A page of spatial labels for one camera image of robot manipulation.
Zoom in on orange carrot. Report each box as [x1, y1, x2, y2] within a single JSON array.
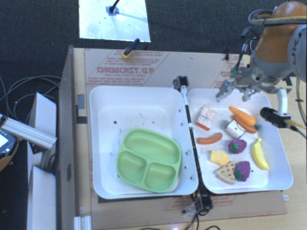
[[232, 115, 262, 135], [228, 106, 257, 126]]

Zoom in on black block with thin wires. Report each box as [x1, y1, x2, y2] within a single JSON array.
[[173, 75, 190, 90], [191, 190, 214, 212]]

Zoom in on orange sausage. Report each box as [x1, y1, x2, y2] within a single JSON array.
[[197, 132, 224, 145]]

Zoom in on brown cardboard board red print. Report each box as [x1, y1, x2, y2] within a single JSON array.
[[84, 48, 288, 223]]

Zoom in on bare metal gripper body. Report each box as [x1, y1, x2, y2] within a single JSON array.
[[233, 66, 282, 94]]

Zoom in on yellow corn piece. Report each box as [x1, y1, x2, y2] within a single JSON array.
[[210, 149, 230, 167]]

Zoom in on black cylinder on white bracket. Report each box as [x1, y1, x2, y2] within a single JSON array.
[[260, 87, 292, 129]]

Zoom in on white plastic tray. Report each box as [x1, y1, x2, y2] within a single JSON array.
[[89, 85, 200, 200], [187, 87, 294, 195]]

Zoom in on white and orange can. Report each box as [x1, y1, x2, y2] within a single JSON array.
[[224, 120, 246, 139]]

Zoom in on yellow banana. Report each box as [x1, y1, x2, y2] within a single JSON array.
[[251, 137, 271, 171]]

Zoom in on green divided plate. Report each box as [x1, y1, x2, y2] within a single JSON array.
[[116, 127, 182, 194]]

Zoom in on orange and white carton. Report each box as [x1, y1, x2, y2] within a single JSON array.
[[195, 105, 218, 131]]

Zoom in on tan lattice pie slice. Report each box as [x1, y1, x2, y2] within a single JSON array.
[[215, 161, 236, 185]]

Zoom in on thin black and white rod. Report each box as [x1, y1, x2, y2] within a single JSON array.
[[180, 85, 208, 198]]

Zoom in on purple grapes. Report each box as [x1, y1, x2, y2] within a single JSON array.
[[234, 161, 251, 182], [227, 139, 248, 154]]

